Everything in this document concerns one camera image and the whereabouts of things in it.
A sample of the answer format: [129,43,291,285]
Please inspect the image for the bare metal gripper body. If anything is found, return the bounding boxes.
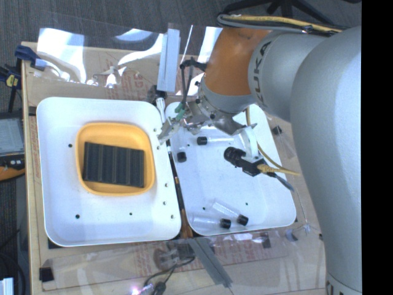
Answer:
[183,98,244,136]

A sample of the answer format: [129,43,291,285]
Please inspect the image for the black ribbed rectangular insert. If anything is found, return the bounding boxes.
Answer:
[82,141,146,189]

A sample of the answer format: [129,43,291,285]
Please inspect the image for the brown cardboard board red print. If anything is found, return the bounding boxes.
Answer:
[21,41,327,291]

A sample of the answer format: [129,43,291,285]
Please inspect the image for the black block with thin wires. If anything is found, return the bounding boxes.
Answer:
[173,242,196,260]
[147,85,168,103]

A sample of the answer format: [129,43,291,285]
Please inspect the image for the black cylinder on white bracket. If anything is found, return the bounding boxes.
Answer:
[223,125,265,177]

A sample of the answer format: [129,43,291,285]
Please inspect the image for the white plastic tray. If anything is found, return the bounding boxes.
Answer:
[165,101,297,237]
[36,96,182,248]

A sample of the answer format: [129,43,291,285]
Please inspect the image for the orange bowl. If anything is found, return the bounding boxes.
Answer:
[75,122,155,196]

